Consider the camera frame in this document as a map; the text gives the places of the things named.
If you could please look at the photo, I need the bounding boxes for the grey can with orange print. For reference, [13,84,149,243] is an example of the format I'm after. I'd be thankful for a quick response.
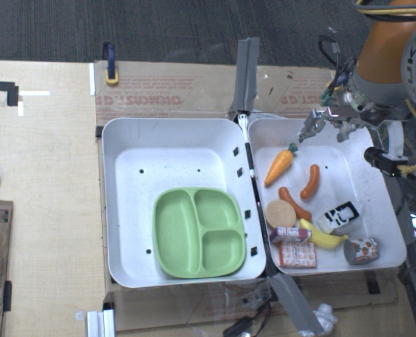
[342,237,380,267]

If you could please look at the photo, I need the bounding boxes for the black cylinder on white bracket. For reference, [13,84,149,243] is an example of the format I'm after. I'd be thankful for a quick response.
[363,120,410,178]

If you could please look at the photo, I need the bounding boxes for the brown cardboard board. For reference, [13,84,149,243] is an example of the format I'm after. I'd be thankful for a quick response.
[93,60,408,331]

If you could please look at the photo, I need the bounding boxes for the orange packet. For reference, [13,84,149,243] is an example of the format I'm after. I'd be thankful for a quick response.
[277,240,318,270]

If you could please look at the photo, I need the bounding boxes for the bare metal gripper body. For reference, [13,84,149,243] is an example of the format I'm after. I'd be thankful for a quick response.
[325,82,376,126]

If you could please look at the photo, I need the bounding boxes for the purple carton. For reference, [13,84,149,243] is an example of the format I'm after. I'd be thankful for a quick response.
[268,226,313,244]

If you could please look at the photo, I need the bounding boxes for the white plastic tray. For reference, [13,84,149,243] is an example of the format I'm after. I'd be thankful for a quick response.
[101,117,268,289]
[247,117,408,277]

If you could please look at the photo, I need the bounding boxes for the yellow banana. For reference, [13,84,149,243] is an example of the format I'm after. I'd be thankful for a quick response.
[298,218,350,250]

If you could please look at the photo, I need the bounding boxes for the orange carrot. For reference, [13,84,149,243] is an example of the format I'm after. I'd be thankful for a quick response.
[264,143,299,188]

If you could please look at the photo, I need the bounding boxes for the black and white carton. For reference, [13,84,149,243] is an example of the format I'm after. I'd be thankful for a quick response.
[316,200,361,235]

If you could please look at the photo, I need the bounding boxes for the green divided plate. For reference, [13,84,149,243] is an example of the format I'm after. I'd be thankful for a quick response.
[152,187,248,279]

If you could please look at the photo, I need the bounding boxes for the orange sausage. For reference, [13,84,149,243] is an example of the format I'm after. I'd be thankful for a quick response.
[299,164,321,201]
[278,186,313,223]

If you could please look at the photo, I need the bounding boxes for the white crumpled tissue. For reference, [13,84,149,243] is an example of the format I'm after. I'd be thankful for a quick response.
[312,303,339,333]

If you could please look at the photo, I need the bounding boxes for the round tan biscuit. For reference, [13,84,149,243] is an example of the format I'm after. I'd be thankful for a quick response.
[264,199,297,230]

